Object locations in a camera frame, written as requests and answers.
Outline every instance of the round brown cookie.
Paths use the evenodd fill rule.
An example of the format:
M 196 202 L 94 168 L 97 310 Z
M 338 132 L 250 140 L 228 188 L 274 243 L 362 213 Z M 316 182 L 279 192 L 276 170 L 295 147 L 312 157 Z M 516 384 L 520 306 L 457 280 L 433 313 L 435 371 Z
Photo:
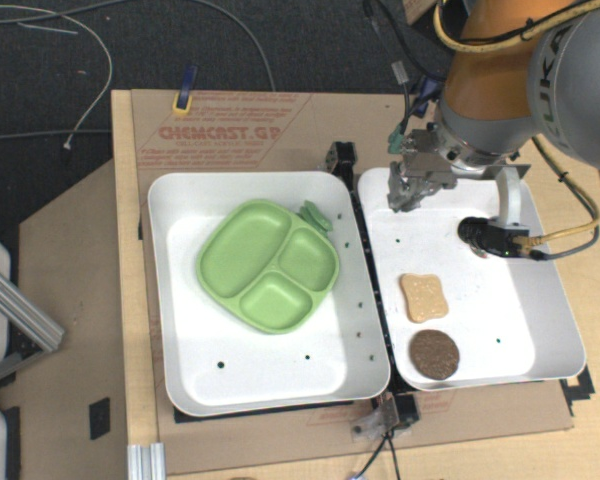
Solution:
M 451 377 L 460 362 L 455 342 L 442 331 L 431 329 L 417 332 L 411 338 L 409 356 L 422 375 L 434 380 Z

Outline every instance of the white cable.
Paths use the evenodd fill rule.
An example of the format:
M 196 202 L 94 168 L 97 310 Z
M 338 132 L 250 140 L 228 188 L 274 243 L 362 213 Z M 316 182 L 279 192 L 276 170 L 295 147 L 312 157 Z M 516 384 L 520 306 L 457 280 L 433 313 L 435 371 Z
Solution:
M 56 15 L 56 13 L 54 11 L 50 11 L 48 9 L 39 9 L 36 7 L 27 7 L 27 6 L 23 6 L 23 5 L 9 5 L 9 4 L 2 5 L 2 4 L 0 4 L 0 9 L 19 9 L 19 10 L 24 10 L 24 11 L 33 11 L 33 12 L 39 12 L 39 13 L 44 13 L 44 14 Z M 89 108 L 87 108 L 87 110 L 84 112 L 84 114 L 82 114 L 82 116 L 80 117 L 80 119 L 78 120 L 76 125 L 73 127 L 73 131 L 75 132 L 78 128 L 80 128 L 80 126 L 82 125 L 84 120 L 87 118 L 87 116 L 91 113 L 91 111 L 95 108 L 95 106 L 100 102 L 102 97 L 109 90 L 109 87 L 111 86 L 111 81 L 113 80 L 113 59 L 111 58 L 111 53 L 109 52 L 109 49 L 106 47 L 106 45 L 104 44 L 104 42 L 102 41 L 100 36 L 98 34 L 96 34 L 96 32 L 94 32 L 91 28 L 89 28 L 87 25 L 85 25 L 81 21 L 76 20 L 75 18 L 71 18 L 69 16 L 60 16 L 60 17 L 62 19 L 68 20 L 68 21 L 78 25 L 80 28 L 82 28 L 83 30 L 86 30 L 89 34 L 91 34 L 95 38 L 95 40 L 98 42 L 98 44 L 100 45 L 102 50 L 104 51 L 105 55 L 107 56 L 107 61 L 109 64 L 109 75 L 107 77 L 107 81 L 105 82 L 105 84 L 102 87 L 98 96 L 96 96 L 96 98 L 93 100 L 91 105 L 89 105 Z M 32 28 L 30 25 L 29 26 L 25 26 L 24 24 L 20 24 L 20 25 L 25 28 Z M 56 31 L 56 30 L 47 29 L 47 28 L 45 28 L 44 30 L 54 31 L 54 32 Z M 63 147 L 65 149 L 69 149 L 69 150 L 71 149 L 71 141 L 73 140 L 73 136 L 74 136 L 74 134 L 71 133 L 69 135 L 69 137 L 67 137 L 67 140 L 63 144 Z

